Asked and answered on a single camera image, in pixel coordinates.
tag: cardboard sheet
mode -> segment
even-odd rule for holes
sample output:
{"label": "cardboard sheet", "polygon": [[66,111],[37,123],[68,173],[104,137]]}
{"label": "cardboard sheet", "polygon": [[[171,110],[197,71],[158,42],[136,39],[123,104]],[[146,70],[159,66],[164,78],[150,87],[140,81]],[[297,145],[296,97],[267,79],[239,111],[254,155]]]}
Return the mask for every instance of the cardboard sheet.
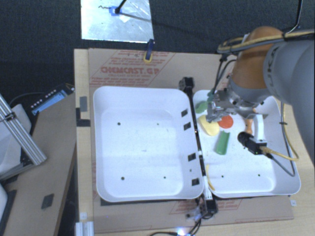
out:
{"label": "cardboard sheet", "polygon": [[[95,233],[194,225],[194,221],[187,219],[186,214],[196,208],[195,200],[116,204],[102,201],[96,191],[94,91],[105,85],[177,88],[183,77],[194,78],[194,91],[210,89],[219,65],[218,55],[153,52],[150,64],[143,62],[143,55],[143,51],[89,49]],[[219,212],[210,220],[203,221],[202,225],[293,219],[287,196],[219,200],[218,207]]]}

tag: wooden table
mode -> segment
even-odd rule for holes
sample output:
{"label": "wooden table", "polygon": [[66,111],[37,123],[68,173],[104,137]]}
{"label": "wooden table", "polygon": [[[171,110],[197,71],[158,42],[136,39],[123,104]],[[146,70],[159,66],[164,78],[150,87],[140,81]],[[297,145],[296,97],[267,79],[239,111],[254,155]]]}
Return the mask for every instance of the wooden table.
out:
{"label": "wooden table", "polygon": [[[69,95],[38,116],[33,139],[47,160],[5,186],[7,191],[17,190],[5,236],[58,235],[75,162],[74,97]],[[51,194],[52,205],[42,209],[44,197]]]}
{"label": "wooden table", "polygon": [[[75,50],[75,82],[76,108],[80,107],[80,97],[87,97],[89,102],[89,57],[88,50]],[[90,119],[89,105],[81,113],[81,119]],[[315,232],[315,188],[314,166],[305,150],[297,131],[292,109],[287,107],[286,121],[290,123],[288,135],[293,146],[299,151],[300,160],[296,163],[302,182],[301,190],[291,197],[297,206],[293,207],[294,219],[286,221],[270,221],[260,223],[243,223],[230,225],[202,226],[198,236],[208,235],[312,235]],[[88,127],[78,127],[77,163],[79,184],[80,221],[93,221],[93,191],[92,191],[92,156],[91,131]],[[97,234],[97,236],[148,236],[153,231],[135,231],[124,233]]]}

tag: dark gray carpet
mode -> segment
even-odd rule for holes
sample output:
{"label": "dark gray carpet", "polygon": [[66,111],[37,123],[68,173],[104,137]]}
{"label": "dark gray carpet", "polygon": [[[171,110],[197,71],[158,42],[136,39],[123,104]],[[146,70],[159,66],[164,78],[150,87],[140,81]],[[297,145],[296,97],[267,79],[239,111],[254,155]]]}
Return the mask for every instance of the dark gray carpet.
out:
{"label": "dark gray carpet", "polygon": [[[10,101],[73,83],[73,49],[144,49],[144,44],[81,40],[80,0],[0,0],[0,93]],[[298,0],[150,0],[155,50],[214,53],[228,37],[262,25],[295,23]],[[315,0],[301,26],[314,28]]]}

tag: metal frame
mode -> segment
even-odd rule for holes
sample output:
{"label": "metal frame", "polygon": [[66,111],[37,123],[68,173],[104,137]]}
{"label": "metal frame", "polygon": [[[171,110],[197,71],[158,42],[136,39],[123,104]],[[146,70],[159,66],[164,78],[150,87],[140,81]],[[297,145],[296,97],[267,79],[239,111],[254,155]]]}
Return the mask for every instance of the metal frame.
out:
{"label": "metal frame", "polygon": [[25,130],[22,126],[15,113],[12,112],[12,109],[5,101],[3,96],[0,94],[0,121],[4,122],[7,129],[16,139],[16,141],[21,145],[22,149],[31,160],[32,165],[27,165],[24,167],[23,163],[12,168],[8,172],[0,176],[0,180],[8,179],[11,176],[19,174],[26,169],[29,169],[31,166],[36,166],[44,162],[47,157],[40,150],[40,148],[35,144],[31,135]]}

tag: metal plate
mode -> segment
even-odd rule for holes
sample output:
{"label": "metal plate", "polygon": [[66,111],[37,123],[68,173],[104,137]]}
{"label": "metal plate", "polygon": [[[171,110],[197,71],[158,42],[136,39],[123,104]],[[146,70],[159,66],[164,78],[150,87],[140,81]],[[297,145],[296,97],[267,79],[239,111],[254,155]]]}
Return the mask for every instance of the metal plate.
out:
{"label": "metal plate", "polygon": [[81,0],[82,39],[147,43],[153,37],[149,0]]}

